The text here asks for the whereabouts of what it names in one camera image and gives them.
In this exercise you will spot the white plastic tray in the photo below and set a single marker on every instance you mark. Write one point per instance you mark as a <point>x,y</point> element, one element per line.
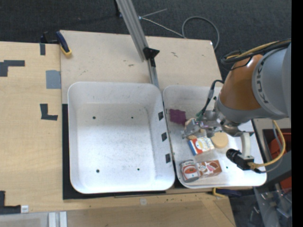
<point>227,176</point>
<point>113,138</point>

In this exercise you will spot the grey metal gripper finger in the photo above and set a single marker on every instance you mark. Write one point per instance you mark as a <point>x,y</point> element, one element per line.
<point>190,129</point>
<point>206,131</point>

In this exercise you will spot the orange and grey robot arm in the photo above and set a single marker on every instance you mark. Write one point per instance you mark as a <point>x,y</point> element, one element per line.
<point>239,91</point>

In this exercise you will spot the tan round biscuit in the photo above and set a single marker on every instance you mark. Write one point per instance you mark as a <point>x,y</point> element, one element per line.
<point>220,141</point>

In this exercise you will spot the white red and blue carton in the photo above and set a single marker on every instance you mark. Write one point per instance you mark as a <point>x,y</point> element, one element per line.
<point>201,146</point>

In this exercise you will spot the pale wood board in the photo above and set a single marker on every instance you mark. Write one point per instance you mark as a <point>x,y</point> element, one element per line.
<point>106,60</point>

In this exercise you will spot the red and white can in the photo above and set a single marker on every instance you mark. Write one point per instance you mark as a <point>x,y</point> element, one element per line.
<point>189,171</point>

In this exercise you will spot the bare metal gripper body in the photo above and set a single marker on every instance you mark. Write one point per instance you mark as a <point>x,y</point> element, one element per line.
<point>214,118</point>

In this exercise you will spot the brown carton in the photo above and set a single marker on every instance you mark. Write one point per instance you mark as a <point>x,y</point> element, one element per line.
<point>209,168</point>

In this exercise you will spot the tan toy bread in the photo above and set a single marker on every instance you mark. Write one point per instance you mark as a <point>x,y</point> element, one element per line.
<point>189,122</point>

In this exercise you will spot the black cylinder on white bracket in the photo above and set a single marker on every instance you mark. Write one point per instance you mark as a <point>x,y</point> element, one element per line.
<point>239,157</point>

